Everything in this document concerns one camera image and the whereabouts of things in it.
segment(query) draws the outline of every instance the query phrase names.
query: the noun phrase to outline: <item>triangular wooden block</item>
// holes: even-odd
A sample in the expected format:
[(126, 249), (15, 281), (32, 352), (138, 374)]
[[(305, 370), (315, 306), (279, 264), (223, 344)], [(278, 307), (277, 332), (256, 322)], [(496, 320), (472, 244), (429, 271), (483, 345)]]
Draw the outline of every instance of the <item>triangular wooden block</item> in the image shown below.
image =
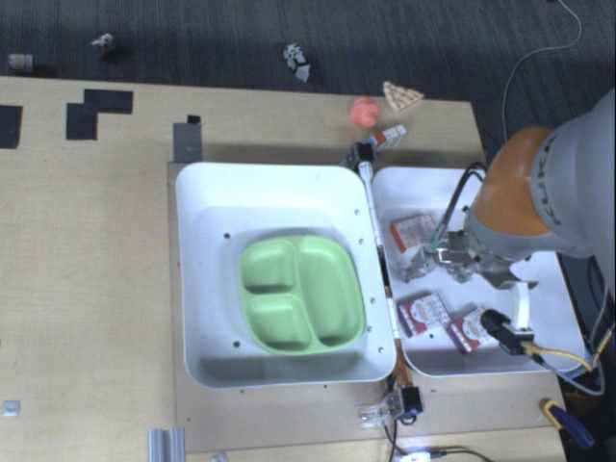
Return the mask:
[(412, 104), (418, 103), (424, 98), (424, 95), (421, 92), (395, 86), (391, 82), (383, 83), (383, 92), (395, 112), (399, 112), (403, 108), (407, 108)]

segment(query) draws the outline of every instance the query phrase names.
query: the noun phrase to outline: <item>table surface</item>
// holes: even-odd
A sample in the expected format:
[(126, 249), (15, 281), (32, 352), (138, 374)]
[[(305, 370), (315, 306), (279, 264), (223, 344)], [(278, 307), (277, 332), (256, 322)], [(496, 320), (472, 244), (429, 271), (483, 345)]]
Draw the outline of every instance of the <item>table surface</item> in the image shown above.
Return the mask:
[[(97, 141), (67, 141), (66, 103), (83, 102), (84, 89), (132, 90), (133, 113), (99, 114)], [(0, 78), (0, 105), (23, 107), (18, 148), (0, 150), (0, 401), (21, 401), (18, 417), (0, 417), (0, 460), (144, 460), (148, 429), (176, 424), (172, 124), (201, 116), (206, 160), (338, 164), (367, 136), (347, 120), (352, 99)], [(377, 102), (378, 127), (409, 130), (379, 158), (382, 165), (463, 167), (482, 159), (469, 104), (426, 100), (394, 114), (384, 98)], [(414, 378), (426, 412), (402, 430), (402, 446), (464, 445), (498, 461), (565, 460), (537, 408), (541, 398), (562, 403), (550, 373)], [(328, 390), (328, 408), (354, 410), (337, 387)], [(322, 421), (314, 419), (316, 432)], [(300, 444), (311, 441), (307, 433), (293, 447), (227, 455), (231, 462), (377, 461), (389, 453), (380, 431)]]

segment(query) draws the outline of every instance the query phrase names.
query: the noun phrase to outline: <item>green divided plate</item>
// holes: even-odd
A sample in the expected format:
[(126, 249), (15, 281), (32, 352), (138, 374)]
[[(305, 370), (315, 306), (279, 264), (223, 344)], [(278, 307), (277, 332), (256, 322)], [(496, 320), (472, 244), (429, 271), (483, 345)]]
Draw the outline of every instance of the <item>green divided plate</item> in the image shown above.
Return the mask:
[(364, 330), (364, 304), (348, 253), (319, 236), (271, 238), (240, 259), (242, 307), (254, 340), (276, 354), (325, 352)]

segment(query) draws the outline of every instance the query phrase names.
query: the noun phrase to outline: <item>red and white box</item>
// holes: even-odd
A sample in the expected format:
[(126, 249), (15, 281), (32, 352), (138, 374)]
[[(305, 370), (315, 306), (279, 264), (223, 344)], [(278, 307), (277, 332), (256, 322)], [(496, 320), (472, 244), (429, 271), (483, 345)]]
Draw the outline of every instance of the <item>red and white box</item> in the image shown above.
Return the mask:
[(399, 304), (398, 317), (408, 337), (442, 327), (450, 320), (443, 300), (436, 293)]
[(484, 311), (485, 308), (479, 306), (468, 315), (448, 325), (447, 333), (462, 354), (473, 352), (492, 339), (481, 325), (481, 314)]
[(390, 231), (400, 253), (427, 244), (427, 240), (436, 229), (436, 222), (431, 214), (417, 214), (393, 222)]

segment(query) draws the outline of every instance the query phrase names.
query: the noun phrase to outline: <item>gray carpet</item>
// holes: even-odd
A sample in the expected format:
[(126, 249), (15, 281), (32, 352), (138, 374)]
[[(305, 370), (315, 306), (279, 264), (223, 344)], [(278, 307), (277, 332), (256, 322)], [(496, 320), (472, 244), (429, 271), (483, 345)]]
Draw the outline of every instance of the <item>gray carpet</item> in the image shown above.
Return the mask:
[[(509, 132), (557, 126), (614, 87), (616, 0), (564, 1), (581, 19), (581, 39), (520, 67)], [(122, 48), (103, 62), (90, 41), (104, 32)], [(33, 54), (40, 76), (374, 95), (390, 80), (427, 98), (470, 101), (488, 160), (503, 142), (514, 64), (576, 33), (575, 20), (546, 0), (0, 0), (2, 61)], [(313, 64), (308, 84), (282, 58), (294, 41)], [(569, 267), (591, 321), (585, 263)]]

